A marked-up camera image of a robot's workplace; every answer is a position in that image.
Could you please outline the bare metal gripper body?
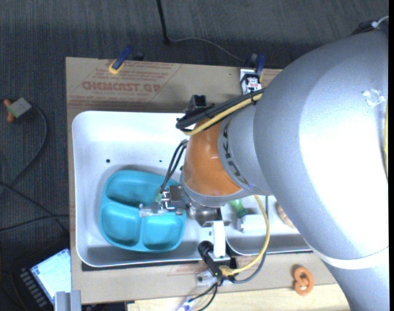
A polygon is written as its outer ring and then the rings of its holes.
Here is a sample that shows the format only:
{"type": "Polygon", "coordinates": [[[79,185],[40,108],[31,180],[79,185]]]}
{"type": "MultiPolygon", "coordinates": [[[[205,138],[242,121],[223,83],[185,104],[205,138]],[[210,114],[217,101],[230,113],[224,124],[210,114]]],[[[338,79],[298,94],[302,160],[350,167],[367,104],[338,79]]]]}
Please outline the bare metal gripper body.
{"type": "Polygon", "coordinates": [[[174,211],[176,214],[188,213],[188,216],[197,221],[201,227],[210,227],[215,221],[222,221],[221,211],[218,207],[201,205],[190,198],[181,185],[170,186],[163,192],[163,208],[174,211]]]}

